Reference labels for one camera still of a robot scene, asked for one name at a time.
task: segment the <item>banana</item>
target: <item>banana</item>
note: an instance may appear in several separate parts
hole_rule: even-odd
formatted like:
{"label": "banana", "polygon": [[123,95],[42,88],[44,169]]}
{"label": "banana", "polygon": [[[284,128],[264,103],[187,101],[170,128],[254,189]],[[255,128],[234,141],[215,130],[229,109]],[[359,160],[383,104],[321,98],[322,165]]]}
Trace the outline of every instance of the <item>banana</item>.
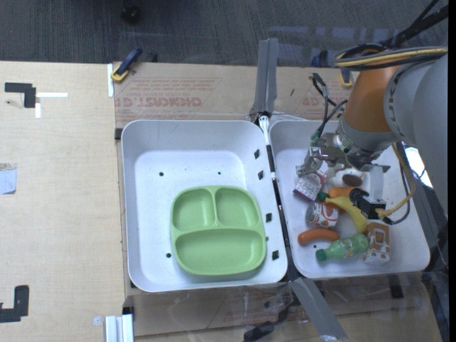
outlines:
{"label": "banana", "polygon": [[349,213],[358,233],[364,233],[368,226],[368,220],[363,213],[361,213],[361,210],[353,205],[349,197],[344,195],[334,198],[327,197],[324,201],[329,204],[337,205]]}

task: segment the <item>green plate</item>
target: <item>green plate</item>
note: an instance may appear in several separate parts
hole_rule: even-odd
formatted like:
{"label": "green plate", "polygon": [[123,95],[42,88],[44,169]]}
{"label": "green plate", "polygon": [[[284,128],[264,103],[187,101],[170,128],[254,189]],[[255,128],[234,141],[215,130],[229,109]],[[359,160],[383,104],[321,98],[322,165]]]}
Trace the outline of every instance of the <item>green plate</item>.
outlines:
{"label": "green plate", "polygon": [[239,187],[193,187],[171,209],[172,247],[190,274],[222,276],[256,269],[266,256],[257,201]]}

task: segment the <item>gray carpet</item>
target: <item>gray carpet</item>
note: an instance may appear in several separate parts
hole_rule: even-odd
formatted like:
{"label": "gray carpet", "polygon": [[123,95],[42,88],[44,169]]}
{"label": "gray carpet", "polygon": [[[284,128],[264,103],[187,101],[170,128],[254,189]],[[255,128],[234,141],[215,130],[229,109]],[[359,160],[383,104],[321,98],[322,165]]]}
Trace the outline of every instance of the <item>gray carpet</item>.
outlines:
{"label": "gray carpet", "polygon": [[[120,17],[122,0],[0,0],[0,60],[108,63],[141,46],[139,61],[257,64],[258,42],[277,37],[280,66],[311,66],[333,53],[389,38],[432,0],[134,0],[141,18]],[[448,3],[440,0],[439,8]],[[447,45],[448,20],[407,42]]]}

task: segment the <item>chair wheel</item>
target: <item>chair wheel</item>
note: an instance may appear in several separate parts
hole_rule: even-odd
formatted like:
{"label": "chair wheel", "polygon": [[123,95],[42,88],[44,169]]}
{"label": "chair wheel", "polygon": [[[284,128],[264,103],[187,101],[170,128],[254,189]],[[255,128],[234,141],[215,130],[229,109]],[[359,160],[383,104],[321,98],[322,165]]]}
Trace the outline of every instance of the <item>chair wheel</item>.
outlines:
{"label": "chair wheel", "polygon": [[128,21],[129,23],[136,23],[140,18],[140,15],[141,10],[135,5],[124,7],[121,13],[122,18]]}

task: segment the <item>can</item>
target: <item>can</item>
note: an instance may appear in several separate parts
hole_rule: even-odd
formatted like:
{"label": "can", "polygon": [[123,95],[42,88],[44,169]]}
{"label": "can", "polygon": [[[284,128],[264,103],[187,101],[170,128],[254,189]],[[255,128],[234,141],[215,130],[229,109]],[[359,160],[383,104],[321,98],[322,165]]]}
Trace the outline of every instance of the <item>can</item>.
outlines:
{"label": "can", "polygon": [[306,222],[332,229],[336,226],[339,212],[336,208],[320,202],[312,202],[306,210]]}

